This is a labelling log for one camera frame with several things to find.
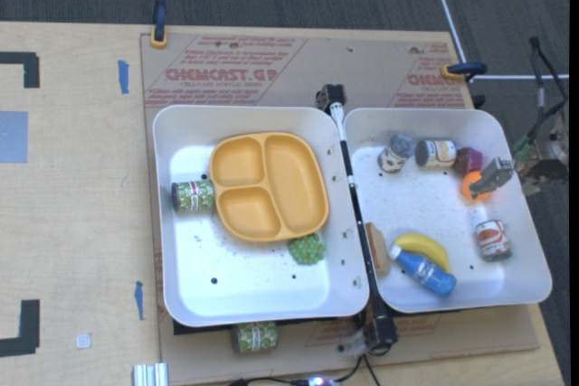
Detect red and white can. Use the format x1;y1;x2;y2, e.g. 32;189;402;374
474;219;513;263

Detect orange ball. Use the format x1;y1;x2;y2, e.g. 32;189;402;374
460;170;493;202

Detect purple cupcake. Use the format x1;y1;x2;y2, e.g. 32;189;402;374
452;146;484;177

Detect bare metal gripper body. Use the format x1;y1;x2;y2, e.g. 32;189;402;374
514;134;570;197

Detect blue bottle white cap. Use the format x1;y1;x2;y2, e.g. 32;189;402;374
387;243;458;299

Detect yellow divided plate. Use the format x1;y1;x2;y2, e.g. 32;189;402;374
208;131;330;243

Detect yellow banana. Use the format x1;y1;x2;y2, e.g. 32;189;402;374
391;232;451;274

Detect black block with thin wires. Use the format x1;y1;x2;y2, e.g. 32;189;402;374
363;313;400;353
316;83;348;112

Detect green can with red band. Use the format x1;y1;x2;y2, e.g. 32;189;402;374
170;179;217;214
231;321;280;354

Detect brown cardboard board red print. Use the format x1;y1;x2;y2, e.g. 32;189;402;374
139;25;541;381

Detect orange print can grey lid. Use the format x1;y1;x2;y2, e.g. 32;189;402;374
376;134;416;174

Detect thin black and white rod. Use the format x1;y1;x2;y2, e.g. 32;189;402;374
329;102;388;323

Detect green grapes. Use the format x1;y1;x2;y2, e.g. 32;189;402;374
287;232;327;267

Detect yellow and red label can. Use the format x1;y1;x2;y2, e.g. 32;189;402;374
413;138;458;170

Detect white plastic tray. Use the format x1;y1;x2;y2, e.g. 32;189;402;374
152;104;371;328
342;107;554;315

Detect brown bread slice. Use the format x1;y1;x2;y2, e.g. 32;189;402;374
364;221;392;276

